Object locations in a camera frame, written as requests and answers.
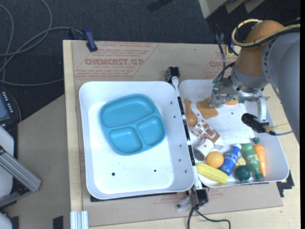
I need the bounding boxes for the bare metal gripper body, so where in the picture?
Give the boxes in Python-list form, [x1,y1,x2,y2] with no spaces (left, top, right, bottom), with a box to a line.
[213,78,265,104]

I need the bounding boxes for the orange flat toy slice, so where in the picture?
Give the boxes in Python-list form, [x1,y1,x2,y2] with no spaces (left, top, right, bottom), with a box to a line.
[195,98,219,120]

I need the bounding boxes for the brown toy chicken drumstick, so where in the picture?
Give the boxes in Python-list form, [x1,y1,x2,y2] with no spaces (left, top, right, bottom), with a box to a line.
[183,99,199,127]

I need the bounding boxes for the white plastic tray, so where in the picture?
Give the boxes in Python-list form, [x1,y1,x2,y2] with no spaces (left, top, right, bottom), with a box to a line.
[78,81,195,200]
[178,79,290,188]

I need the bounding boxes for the white and orange carton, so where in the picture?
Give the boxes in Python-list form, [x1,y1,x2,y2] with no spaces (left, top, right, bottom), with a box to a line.
[191,119,221,143]

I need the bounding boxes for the thin black and white rod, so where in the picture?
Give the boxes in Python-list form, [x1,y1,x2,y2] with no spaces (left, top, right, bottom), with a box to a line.
[172,76,203,189]

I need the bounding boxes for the orange toy ball fruit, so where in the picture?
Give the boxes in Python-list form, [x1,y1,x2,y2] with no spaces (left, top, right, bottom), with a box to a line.
[205,151,225,169]

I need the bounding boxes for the blue toy bottle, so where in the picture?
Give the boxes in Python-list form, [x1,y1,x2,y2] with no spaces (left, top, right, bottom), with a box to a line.
[218,143,243,177]

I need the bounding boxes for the green toy bottle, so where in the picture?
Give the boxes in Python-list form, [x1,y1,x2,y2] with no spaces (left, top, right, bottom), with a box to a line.
[240,142,264,180]

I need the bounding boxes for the orange toy carrot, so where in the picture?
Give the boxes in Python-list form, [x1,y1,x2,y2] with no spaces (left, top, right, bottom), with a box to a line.
[252,137,267,177]

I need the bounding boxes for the yellow toy corn cob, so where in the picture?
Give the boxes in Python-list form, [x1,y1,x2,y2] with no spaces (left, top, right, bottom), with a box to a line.
[195,162,229,184]

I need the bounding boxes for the green toy broccoli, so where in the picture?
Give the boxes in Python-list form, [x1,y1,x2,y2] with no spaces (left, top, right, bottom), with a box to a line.
[234,165,252,182]

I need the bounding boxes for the blue divided plate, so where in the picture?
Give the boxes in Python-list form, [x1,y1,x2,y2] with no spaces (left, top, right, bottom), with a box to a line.
[98,93,167,156]

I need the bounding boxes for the brown cardboard board red print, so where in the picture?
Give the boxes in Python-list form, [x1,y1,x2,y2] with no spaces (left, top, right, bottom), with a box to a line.
[71,41,284,228]

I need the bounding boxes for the black cylinder on white bracket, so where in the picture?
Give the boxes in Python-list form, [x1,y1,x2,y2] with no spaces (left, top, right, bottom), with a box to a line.
[241,96,271,134]

